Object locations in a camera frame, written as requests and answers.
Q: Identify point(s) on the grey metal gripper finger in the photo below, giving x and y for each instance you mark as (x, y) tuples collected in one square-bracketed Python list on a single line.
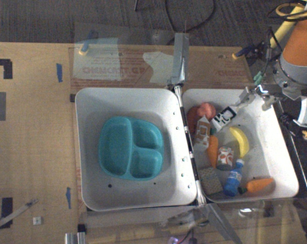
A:
[(269, 102), (245, 97)]

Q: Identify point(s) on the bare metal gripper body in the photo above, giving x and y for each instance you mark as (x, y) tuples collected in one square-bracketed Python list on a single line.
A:
[(287, 86)]

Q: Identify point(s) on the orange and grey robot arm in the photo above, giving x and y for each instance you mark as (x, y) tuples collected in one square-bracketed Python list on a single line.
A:
[(297, 47)]

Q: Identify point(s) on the black and white carton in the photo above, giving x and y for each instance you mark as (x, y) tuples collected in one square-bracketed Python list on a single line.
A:
[(224, 118)]

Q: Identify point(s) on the pink-red toy doughnut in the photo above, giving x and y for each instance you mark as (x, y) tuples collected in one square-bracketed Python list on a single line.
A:
[(207, 110)]

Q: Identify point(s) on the yellow banana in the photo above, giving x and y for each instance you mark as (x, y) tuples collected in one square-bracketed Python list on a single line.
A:
[(242, 141)]

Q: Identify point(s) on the white plastic tray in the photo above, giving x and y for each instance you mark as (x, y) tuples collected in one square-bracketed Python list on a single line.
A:
[(92, 146), (268, 146)]

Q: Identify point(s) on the brown cardboard board, red print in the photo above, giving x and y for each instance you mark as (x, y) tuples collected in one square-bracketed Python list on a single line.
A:
[(207, 65)]

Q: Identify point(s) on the brown and white carton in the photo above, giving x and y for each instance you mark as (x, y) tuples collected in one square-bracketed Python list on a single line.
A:
[(202, 133)]

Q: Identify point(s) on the white can with orange print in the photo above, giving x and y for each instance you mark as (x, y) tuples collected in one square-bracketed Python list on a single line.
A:
[(225, 158)]

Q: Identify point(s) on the blue bottle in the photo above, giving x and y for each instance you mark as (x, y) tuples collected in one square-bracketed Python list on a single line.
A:
[(233, 179)]

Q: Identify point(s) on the orange carrot with green top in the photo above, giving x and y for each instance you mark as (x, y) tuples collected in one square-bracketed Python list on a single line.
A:
[(259, 185)]

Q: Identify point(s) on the brown bread slice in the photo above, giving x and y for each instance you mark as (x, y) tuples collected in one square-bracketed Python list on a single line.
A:
[(211, 180)]

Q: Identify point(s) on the blue divided plate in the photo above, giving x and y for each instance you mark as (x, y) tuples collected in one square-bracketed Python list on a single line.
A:
[(118, 146)]

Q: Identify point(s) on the small white square block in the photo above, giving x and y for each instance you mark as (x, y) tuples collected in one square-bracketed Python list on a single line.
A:
[(37, 220)]

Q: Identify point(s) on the black cylinder on white bracket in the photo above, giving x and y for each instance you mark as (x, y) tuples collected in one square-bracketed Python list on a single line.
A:
[(303, 113)]

